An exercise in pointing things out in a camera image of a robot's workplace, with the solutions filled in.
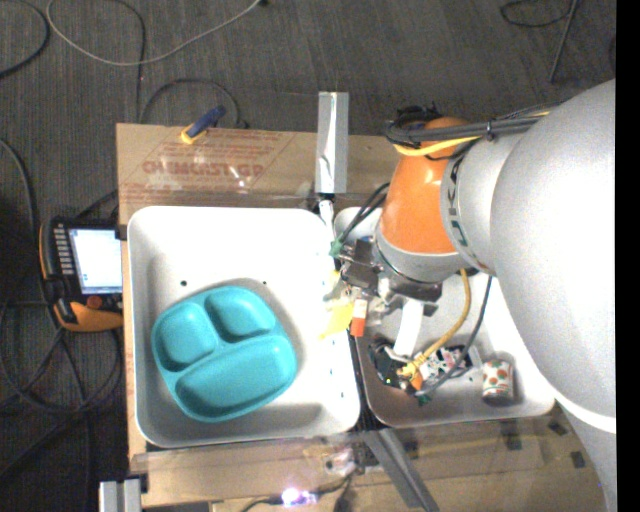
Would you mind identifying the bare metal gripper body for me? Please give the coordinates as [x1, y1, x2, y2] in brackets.
[338, 237, 444, 312]

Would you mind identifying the yellow packet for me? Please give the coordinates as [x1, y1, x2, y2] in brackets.
[319, 301, 356, 341]

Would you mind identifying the orange block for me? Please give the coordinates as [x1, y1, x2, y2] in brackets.
[349, 298, 369, 338]

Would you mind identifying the black and white carton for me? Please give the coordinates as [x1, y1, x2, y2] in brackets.
[416, 345, 474, 387]

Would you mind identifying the white plastic tray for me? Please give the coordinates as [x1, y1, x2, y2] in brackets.
[333, 205, 557, 429]
[126, 205, 362, 449]

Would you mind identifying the blue divided plate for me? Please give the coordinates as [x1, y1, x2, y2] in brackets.
[150, 285, 300, 424]

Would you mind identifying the white can with red spots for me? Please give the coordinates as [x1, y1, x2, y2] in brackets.
[481, 359, 516, 402]

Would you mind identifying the brown cardboard board, red print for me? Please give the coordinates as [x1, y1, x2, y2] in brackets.
[115, 122, 604, 507]

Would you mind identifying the black cylinder on white bracket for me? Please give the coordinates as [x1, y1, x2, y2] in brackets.
[368, 301, 424, 390]

